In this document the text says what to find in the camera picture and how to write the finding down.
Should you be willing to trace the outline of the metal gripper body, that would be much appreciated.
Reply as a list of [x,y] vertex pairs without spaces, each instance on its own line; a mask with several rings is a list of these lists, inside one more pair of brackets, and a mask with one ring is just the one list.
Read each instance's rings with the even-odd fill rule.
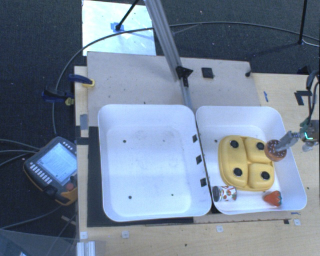
[[299,135],[303,141],[302,148],[313,148],[319,145],[320,142],[320,128],[319,120],[313,119],[310,122],[304,120],[300,125]]

